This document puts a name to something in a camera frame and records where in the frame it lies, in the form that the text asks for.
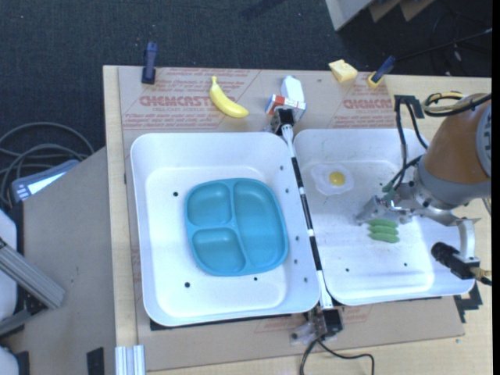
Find green pea pods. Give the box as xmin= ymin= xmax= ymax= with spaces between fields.
xmin=366 ymin=218 xmax=402 ymax=245

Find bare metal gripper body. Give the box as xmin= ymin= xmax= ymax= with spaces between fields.
xmin=385 ymin=180 xmax=459 ymax=227

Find white plastic tray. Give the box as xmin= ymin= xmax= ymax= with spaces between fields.
xmin=130 ymin=130 xmax=323 ymax=327
xmin=291 ymin=127 xmax=477 ymax=307

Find yellow cheese wedge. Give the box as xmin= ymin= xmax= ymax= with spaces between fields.
xmin=327 ymin=59 xmax=359 ymax=84

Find thin black and white rod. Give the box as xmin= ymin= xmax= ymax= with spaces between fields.
xmin=282 ymin=124 xmax=334 ymax=309

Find brown cardboard board red print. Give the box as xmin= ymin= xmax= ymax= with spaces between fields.
xmin=116 ymin=66 xmax=466 ymax=373

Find yellow banana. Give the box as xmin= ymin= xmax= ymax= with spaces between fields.
xmin=209 ymin=75 xmax=250 ymax=120

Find white carton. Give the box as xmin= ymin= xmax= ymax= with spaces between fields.
xmin=280 ymin=74 xmax=306 ymax=103

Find white and yellow fried egg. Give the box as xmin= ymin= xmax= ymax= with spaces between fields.
xmin=309 ymin=162 xmax=355 ymax=198

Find black block with thin wires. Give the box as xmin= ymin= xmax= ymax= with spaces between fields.
xmin=310 ymin=308 xmax=345 ymax=338
xmin=272 ymin=106 xmax=298 ymax=135

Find red white and blue box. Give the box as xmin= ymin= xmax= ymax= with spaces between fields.
xmin=265 ymin=93 xmax=308 ymax=116

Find black cylinder on white bracket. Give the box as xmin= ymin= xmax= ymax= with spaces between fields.
xmin=430 ymin=216 xmax=483 ymax=280

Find blue divided plate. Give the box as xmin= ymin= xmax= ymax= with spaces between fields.
xmin=183 ymin=177 xmax=291 ymax=278

